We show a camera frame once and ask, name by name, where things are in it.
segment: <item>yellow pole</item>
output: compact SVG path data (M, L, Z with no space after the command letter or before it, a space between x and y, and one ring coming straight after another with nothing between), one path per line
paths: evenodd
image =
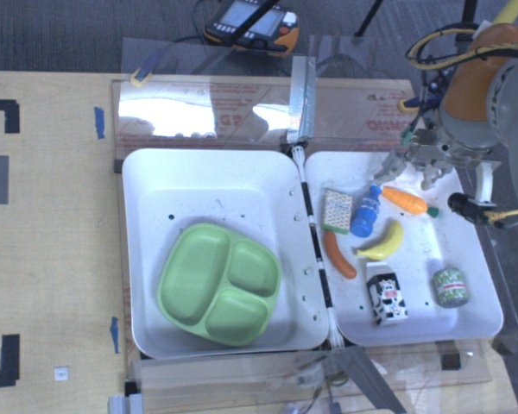
M512 23L518 16L518 0L509 0L493 20L493 24Z

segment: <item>gray floor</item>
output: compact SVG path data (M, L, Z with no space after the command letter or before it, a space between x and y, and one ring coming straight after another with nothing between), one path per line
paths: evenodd
M120 72L127 39L175 41L195 35L197 1L0 0L0 71ZM405 78L419 93L420 72L407 63L405 52L436 28L460 22L464 0L384 0L363 36L354 37L374 1L282 0L300 17L295 52L317 54L319 42L328 40L351 60L332 62L319 76ZM473 21L492 20L507 1L477 0ZM197 7L199 26L215 8L212 0ZM450 46L442 41L434 52L453 53ZM496 157L506 162L506 150L496 149ZM514 208L507 164L495 175L494 200ZM479 233L505 313L495 348L505 358L518 398L518 227Z

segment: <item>cow print carton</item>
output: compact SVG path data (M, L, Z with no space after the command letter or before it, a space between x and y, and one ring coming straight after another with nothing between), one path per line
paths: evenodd
M376 325L398 323L408 317L395 272L385 262L367 262L367 288Z

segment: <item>blue bottle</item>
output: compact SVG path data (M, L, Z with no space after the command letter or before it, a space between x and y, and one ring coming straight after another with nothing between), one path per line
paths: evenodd
M380 200L378 199L380 193L382 193L380 187L371 185L369 194L361 199L355 216L351 220L350 231L353 235L366 238L372 233L374 222L380 211Z

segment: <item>carrot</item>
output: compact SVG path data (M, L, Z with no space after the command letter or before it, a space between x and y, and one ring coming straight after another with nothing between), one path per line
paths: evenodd
M413 215L421 215L428 211L428 205L424 199L406 191L384 186L382 188L382 196Z
M357 276L357 270L350 264L342 253L339 251L336 234L333 231L326 231L323 237L326 254L330 262L342 273L347 279L353 279Z

